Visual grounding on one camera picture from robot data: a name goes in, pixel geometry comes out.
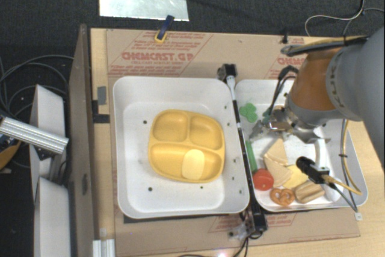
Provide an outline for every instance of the black floor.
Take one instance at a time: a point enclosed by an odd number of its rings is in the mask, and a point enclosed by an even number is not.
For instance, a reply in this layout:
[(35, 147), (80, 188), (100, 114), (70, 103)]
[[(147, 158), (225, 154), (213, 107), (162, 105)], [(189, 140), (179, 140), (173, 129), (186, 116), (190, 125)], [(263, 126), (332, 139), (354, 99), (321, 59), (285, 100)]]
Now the black floor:
[[(360, 0), (187, 0), (189, 22), (173, 30), (228, 33), (305, 35), (304, 22), (315, 14), (351, 17)], [(384, 0), (366, 0), (365, 7), (384, 9)], [(154, 20), (99, 16), (98, 0), (0, 0), (0, 57), (5, 70), (38, 55), (73, 55), (79, 25), (157, 29)], [(317, 19), (309, 23), (314, 36), (339, 36), (346, 22)], [(384, 15), (368, 11), (355, 20), (348, 34), (370, 34), (384, 25)], [(68, 78), (70, 63), (49, 60)], [(62, 88), (59, 78), (44, 69), (26, 68), (7, 80), (8, 97), (22, 87), (49, 84)], [(17, 111), (32, 99), (26, 91), (14, 100)], [(28, 112), (20, 117), (28, 121)], [(26, 149), (15, 157), (28, 164)], [(29, 170), (10, 163), (12, 173), (0, 174), (0, 256), (32, 256), (33, 205)]]

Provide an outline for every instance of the cardboard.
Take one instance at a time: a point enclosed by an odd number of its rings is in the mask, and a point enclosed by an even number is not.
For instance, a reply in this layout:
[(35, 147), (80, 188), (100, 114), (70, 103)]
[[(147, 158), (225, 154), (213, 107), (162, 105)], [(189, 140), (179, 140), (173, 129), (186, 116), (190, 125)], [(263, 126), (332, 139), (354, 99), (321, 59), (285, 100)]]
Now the cardboard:
[[(240, 242), (229, 238), (229, 232), (239, 226), (239, 215), (136, 221), (124, 217), (116, 202), (111, 89), (124, 75), (214, 78), (223, 63), (236, 63), (238, 81), (276, 78), (281, 68), (288, 64), (299, 67), (304, 57), (281, 56), (283, 45), (279, 36), (170, 32), (161, 45), (153, 41), (154, 36), (155, 31), (91, 30), (92, 99), (101, 102), (99, 113), (109, 114), (110, 118), (109, 124), (94, 124), (94, 208), (99, 236), (115, 238), (119, 257), (237, 248)], [(290, 37), (289, 43), (317, 39)], [(106, 99), (100, 98), (104, 91), (109, 93)], [(349, 208), (270, 214), (267, 220), (268, 231), (251, 246), (360, 235)]]

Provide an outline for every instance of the yellow plate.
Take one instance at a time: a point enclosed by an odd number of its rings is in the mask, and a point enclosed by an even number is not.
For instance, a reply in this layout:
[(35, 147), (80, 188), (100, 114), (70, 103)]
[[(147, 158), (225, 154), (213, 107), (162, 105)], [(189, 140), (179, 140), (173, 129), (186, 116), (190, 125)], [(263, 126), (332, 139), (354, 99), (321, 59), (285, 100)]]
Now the yellow plate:
[(221, 125), (206, 115), (182, 110), (159, 113), (152, 124), (149, 161), (159, 175), (205, 183), (219, 177), (224, 165)]

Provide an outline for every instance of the toy tomato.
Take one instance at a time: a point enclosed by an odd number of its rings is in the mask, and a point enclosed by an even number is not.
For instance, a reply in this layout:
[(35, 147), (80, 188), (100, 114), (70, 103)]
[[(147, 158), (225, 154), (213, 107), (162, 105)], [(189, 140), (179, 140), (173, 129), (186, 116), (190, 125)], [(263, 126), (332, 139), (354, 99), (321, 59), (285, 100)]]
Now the toy tomato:
[(273, 187), (274, 178), (267, 169), (258, 169), (253, 175), (254, 187), (260, 191), (267, 191)]

